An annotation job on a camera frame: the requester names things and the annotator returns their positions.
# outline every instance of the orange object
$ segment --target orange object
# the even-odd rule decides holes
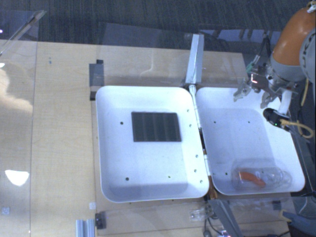
[[[315,11],[307,12],[308,7],[296,12],[286,24],[276,46],[273,58],[284,65],[300,65],[300,49],[307,34],[315,27]]]
[[[239,172],[239,176],[241,180],[251,181],[262,188],[266,186],[266,183],[262,179],[249,172]]]

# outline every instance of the yellow cable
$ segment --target yellow cable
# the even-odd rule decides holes
[[[301,136],[304,136],[302,128],[300,126],[297,127],[298,132],[300,133]]]
[[[307,125],[301,124],[299,122],[290,122],[287,121],[285,119],[280,119],[281,125],[295,125],[297,127],[301,127],[305,130],[307,130],[310,134],[309,135],[304,135],[303,133],[301,134],[302,137],[306,138],[306,139],[310,139],[314,137],[314,132],[311,128],[309,128]]]
[[[306,100],[306,96],[307,96],[307,91],[308,91],[308,84],[309,84],[309,81],[308,81],[308,79],[306,78],[305,89],[304,89],[304,94],[303,94],[303,98],[302,98],[302,101],[301,101],[301,106],[303,106],[303,105],[305,104],[305,100]]]

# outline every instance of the clear plastic bag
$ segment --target clear plastic bag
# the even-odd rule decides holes
[[[237,167],[232,182],[236,189],[273,189],[289,185],[291,176],[278,167]]]

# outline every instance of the white tray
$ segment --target white tray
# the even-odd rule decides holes
[[[114,202],[200,198],[209,189],[192,97],[177,87],[105,86],[96,95],[102,192]],[[134,142],[132,112],[177,113],[181,142]]]
[[[262,92],[250,92],[233,101],[235,88],[202,88],[197,91],[197,106],[203,129],[212,179],[225,195],[300,191],[305,177],[290,133],[273,127],[260,109]],[[276,99],[269,104],[278,109]],[[274,166],[288,172],[290,184],[276,188],[236,190],[231,181],[235,164],[252,162],[253,168]]]

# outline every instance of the gray carpet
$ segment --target gray carpet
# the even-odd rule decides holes
[[[280,31],[309,0],[0,0],[2,10],[46,10],[40,41],[101,44],[107,23],[196,33]]]

